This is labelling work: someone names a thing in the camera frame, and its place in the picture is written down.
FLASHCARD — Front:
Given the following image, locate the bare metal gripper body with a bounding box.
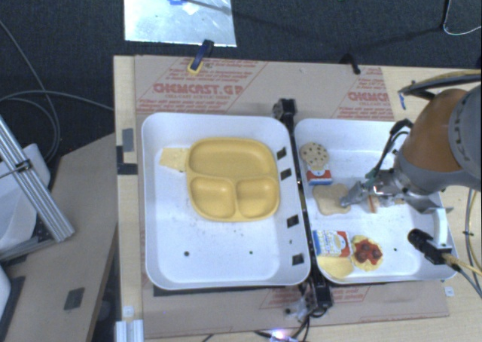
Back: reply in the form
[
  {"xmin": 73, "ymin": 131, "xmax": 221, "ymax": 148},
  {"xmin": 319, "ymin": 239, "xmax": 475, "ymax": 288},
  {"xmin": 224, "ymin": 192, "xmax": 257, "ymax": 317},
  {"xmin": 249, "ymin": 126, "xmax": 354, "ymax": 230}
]
[{"xmin": 361, "ymin": 169, "xmax": 406, "ymax": 200}]

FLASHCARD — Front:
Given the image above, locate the beige toy bread slice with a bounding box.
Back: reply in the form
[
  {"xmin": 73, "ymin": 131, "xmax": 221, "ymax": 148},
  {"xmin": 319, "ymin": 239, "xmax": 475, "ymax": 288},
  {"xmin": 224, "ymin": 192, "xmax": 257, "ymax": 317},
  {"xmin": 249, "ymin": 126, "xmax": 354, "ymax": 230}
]
[{"xmin": 312, "ymin": 182, "xmax": 352, "ymax": 217}]

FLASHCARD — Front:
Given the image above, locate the white plastic tray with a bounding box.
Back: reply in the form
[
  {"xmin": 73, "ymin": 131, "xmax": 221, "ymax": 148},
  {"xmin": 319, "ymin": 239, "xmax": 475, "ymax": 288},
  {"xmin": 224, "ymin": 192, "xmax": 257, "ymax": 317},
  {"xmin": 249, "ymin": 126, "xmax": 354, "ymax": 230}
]
[
  {"xmin": 293, "ymin": 118, "xmax": 459, "ymax": 284},
  {"xmin": 141, "ymin": 111, "xmax": 312, "ymax": 291}
]

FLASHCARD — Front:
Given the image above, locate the red and white carton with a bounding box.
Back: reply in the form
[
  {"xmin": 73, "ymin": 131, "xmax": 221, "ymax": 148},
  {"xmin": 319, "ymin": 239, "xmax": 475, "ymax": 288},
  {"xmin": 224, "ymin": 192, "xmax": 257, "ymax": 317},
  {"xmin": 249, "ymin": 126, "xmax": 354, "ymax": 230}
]
[{"xmin": 305, "ymin": 163, "xmax": 334, "ymax": 187}]

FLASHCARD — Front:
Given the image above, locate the blue yellow red packet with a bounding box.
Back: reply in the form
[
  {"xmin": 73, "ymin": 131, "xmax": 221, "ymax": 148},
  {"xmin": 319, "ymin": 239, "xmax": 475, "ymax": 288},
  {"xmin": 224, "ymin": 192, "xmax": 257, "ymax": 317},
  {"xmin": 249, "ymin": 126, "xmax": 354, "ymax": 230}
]
[{"xmin": 312, "ymin": 229, "xmax": 353, "ymax": 259}]

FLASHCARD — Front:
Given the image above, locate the thin black rod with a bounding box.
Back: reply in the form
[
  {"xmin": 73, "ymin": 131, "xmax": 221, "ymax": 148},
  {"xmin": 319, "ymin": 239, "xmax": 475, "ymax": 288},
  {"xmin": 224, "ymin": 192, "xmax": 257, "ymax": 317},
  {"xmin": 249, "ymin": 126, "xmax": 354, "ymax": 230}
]
[{"xmin": 282, "ymin": 116, "xmax": 325, "ymax": 289}]

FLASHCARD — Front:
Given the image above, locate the toy pizza slice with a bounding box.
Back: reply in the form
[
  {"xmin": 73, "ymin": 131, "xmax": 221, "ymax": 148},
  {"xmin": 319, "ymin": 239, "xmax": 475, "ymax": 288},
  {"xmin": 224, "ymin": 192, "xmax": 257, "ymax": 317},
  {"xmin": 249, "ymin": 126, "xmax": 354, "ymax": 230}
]
[{"xmin": 350, "ymin": 234, "xmax": 385, "ymax": 273}]

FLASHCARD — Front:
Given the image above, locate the beige chocolate chip biscuit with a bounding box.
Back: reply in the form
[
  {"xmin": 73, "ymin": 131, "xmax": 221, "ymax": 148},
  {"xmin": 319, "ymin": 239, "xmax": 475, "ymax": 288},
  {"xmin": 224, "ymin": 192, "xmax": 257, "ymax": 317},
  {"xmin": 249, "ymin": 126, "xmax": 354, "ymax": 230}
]
[{"xmin": 299, "ymin": 142, "xmax": 330, "ymax": 168}]

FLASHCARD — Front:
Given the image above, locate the yellow flat round piece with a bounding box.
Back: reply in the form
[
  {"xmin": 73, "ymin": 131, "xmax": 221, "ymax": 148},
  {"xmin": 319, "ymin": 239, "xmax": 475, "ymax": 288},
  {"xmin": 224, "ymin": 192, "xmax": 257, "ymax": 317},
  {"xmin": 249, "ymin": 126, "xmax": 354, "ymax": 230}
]
[{"xmin": 316, "ymin": 255, "xmax": 355, "ymax": 280}]

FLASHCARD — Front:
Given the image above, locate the brown cardboard board, red print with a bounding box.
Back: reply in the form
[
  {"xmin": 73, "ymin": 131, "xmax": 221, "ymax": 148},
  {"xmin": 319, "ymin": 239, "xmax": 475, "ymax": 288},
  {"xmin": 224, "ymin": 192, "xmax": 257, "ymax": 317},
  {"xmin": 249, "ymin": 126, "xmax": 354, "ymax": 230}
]
[{"xmin": 133, "ymin": 54, "xmax": 451, "ymax": 340}]

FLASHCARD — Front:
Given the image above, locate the yellow divided plate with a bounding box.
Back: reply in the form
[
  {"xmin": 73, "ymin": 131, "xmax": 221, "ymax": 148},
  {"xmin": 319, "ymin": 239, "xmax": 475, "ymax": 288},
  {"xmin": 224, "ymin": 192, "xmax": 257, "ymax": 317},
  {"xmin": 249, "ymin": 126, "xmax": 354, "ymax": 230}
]
[{"xmin": 185, "ymin": 136, "xmax": 282, "ymax": 223}]

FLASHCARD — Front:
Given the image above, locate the yellow flat cheese slice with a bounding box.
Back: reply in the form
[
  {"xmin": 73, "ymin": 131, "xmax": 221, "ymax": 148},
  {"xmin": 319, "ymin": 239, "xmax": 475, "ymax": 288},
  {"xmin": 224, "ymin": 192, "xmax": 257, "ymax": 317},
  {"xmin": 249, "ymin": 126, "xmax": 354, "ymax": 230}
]
[{"xmin": 157, "ymin": 147, "xmax": 191, "ymax": 173}]

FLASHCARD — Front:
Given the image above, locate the black cylinder on white bracket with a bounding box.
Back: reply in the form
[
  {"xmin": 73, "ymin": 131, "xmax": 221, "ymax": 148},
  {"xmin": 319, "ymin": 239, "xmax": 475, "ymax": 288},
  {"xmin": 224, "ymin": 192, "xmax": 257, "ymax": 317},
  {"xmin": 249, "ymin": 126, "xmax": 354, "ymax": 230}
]
[{"xmin": 407, "ymin": 207, "xmax": 454, "ymax": 265}]

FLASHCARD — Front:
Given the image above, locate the black block with wires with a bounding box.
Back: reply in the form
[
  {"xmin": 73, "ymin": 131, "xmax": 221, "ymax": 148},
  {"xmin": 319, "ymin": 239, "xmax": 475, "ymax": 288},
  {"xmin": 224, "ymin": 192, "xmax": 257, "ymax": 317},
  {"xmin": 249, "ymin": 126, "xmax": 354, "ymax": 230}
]
[
  {"xmin": 272, "ymin": 98, "xmax": 297, "ymax": 121},
  {"xmin": 310, "ymin": 280, "xmax": 334, "ymax": 310}
]

